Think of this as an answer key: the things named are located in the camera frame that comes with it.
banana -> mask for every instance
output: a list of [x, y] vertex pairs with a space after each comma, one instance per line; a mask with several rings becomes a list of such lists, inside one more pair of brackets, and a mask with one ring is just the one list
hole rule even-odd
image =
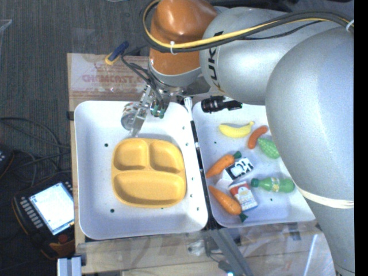
[[224, 134], [225, 136], [231, 137], [231, 138], [242, 138], [247, 136], [252, 129], [252, 126], [254, 125], [254, 122], [249, 122], [248, 125], [241, 126], [240, 128], [221, 124], [218, 126], [220, 132]]

plastic bottle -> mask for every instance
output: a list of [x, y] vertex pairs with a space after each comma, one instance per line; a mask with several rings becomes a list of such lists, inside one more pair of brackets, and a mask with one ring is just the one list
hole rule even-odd
[[290, 193], [295, 188], [293, 180], [289, 178], [278, 179], [275, 177], [267, 177], [262, 180], [253, 178], [251, 180], [251, 186], [262, 187], [263, 189], [269, 192], [285, 192], [285, 193]]

carrot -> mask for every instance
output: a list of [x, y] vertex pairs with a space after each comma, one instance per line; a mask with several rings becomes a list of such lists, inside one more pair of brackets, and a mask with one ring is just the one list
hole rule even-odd
[[219, 204], [224, 208], [224, 210], [226, 210], [229, 214], [240, 215], [242, 213], [242, 207], [235, 199], [221, 190], [213, 187], [212, 185], [209, 185], [208, 189], [214, 198], [219, 202]]
[[235, 152], [233, 155], [226, 154], [222, 158], [220, 158], [214, 165], [208, 170], [206, 173], [206, 178], [210, 178], [212, 176], [218, 175], [227, 167], [231, 166], [235, 163], [235, 159], [241, 158], [242, 154], [240, 151]]
[[268, 130], [269, 130], [269, 128], [266, 125], [263, 125], [263, 126], [260, 126], [260, 127], [256, 128], [256, 130], [253, 131], [253, 133], [251, 134], [251, 136], [248, 139], [248, 148], [250, 150], [255, 148], [258, 138], [261, 135], [265, 134]]

white screen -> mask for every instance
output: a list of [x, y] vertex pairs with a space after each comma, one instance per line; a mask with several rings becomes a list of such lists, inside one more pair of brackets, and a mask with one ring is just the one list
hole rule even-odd
[[29, 197], [53, 235], [74, 221], [72, 196], [61, 182]]

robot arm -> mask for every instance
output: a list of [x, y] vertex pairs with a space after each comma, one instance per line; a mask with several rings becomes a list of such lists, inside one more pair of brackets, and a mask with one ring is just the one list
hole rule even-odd
[[[149, 32], [145, 17], [156, 4]], [[328, 11], [156, 0], [143, 27], [155, 111], [166, 110], [173, 96], [208, 91], [265, 105], [273, 140], [326, 236], [336, 271], [355, 275], [354, 24]]]

